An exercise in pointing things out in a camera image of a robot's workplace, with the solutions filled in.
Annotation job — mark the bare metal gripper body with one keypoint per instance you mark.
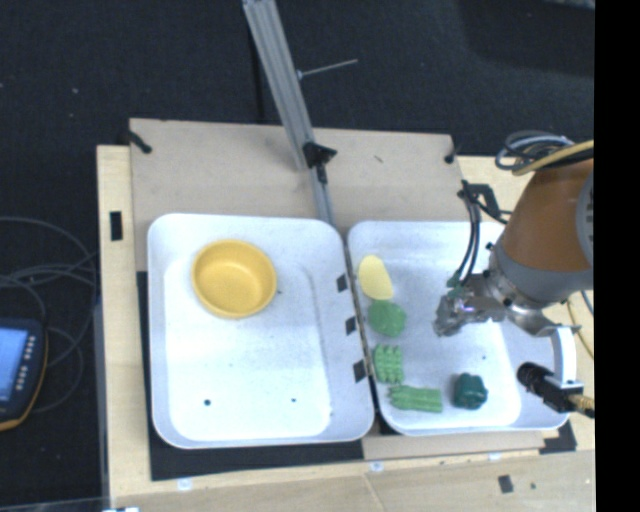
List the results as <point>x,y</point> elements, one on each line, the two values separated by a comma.
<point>487,302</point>

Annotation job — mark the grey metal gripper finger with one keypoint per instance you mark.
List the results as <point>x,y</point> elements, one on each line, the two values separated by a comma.
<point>440,317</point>
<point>457,326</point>

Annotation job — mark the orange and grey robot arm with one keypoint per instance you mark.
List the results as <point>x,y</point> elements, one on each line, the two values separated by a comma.
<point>547,225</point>

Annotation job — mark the white plastic tray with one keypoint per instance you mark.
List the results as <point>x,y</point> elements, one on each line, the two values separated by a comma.
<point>250,360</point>
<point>440,360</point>

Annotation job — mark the green broccoli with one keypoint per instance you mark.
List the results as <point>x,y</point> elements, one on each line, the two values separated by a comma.
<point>386,318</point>

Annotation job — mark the dark green bell pepper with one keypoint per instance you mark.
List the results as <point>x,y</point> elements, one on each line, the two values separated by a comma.
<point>470,391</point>

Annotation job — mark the green bumpy toy vegetable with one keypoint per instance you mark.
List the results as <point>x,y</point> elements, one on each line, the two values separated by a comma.
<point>388,363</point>

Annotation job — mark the yellow oval toy slice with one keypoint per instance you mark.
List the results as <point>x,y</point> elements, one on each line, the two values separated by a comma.
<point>375,277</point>

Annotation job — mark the green asparagus bundle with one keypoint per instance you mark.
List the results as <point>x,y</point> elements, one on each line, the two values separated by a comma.
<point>416,398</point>

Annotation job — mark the yellow bowl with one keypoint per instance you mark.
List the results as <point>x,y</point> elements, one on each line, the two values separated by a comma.
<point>235,280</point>

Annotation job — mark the brown cardboard board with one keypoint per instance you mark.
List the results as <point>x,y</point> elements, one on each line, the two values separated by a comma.
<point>225,170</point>

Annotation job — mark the black cylinder on white bracket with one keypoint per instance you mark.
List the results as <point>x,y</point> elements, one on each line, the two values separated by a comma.
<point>547,382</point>

